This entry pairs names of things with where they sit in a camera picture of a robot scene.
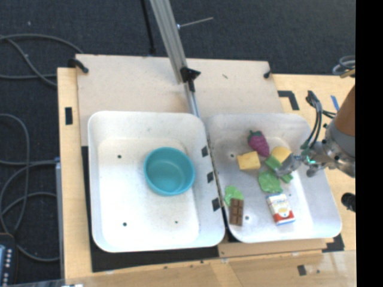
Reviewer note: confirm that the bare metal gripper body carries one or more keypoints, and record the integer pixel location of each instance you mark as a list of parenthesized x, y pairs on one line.
[(330, 155)]

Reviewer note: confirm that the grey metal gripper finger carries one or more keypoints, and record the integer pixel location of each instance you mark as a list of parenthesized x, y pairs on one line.
[(285, 164)]

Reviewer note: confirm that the yellow corn with green husk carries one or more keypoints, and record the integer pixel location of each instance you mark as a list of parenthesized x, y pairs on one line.
[(280, 153)]

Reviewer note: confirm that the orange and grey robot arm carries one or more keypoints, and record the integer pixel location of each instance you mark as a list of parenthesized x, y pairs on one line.
[(347, 115)]

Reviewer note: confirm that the green lettuce leaf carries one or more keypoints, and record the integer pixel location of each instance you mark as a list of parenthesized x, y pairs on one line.
[(269, 182), (232, 193)]

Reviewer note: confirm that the purple grapes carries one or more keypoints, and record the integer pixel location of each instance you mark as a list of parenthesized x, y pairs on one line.
[(259, 143)]

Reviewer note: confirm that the yellow cheese block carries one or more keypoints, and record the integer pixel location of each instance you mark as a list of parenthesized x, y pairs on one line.
[(248, 161)]

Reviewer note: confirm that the red and white carton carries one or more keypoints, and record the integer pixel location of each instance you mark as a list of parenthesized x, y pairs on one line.
[(280, 209)]

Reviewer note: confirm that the white plastic tray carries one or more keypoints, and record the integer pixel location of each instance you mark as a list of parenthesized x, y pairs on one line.
[(311, 208), (125, 190)]

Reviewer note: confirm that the brown chocolate bar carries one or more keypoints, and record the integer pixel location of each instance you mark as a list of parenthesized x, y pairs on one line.
[(236, 212)]

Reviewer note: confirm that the thin black and white rod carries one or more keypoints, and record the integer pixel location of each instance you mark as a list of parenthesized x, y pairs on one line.
[(216, 178)]

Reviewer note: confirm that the teal bowl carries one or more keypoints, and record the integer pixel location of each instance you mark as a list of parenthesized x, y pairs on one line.
[(169, 172)]

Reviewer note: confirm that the pale wood flat board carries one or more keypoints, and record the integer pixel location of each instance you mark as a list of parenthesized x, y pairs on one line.
[(131, 85)]

